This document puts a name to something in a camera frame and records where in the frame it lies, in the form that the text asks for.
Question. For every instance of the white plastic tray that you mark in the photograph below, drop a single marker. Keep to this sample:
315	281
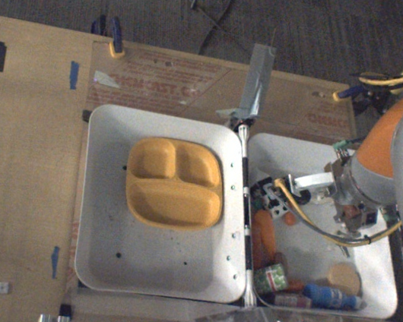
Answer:
154	256
309	248

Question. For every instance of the black cylinder on white bracket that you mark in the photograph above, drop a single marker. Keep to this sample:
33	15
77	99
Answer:
270	197

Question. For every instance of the orange divided plate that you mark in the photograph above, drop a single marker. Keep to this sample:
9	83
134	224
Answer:
172	197

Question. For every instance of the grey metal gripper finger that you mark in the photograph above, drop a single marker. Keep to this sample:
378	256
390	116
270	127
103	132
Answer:
343	232
346	250

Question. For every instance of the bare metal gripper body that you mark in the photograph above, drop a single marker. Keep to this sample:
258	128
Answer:
355	215

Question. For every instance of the dark red packet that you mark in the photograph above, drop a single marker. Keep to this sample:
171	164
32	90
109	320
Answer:
290	300

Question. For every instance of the tan round biscuit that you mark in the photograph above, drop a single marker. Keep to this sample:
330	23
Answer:
344	278

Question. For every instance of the small orange-red piece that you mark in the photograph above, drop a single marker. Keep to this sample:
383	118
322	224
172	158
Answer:
295	285

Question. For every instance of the brown cardboard board red print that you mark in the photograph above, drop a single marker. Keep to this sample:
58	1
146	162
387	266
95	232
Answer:
168	85

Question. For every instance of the blue bottle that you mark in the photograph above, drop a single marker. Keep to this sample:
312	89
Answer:
328	297

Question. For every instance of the orange carrot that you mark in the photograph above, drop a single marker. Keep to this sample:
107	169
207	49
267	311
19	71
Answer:
266	233

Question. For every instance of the small orange round piece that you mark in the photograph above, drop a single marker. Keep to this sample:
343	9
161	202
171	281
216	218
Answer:
289	219

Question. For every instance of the green carton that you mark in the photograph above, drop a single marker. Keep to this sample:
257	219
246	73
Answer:
270	279

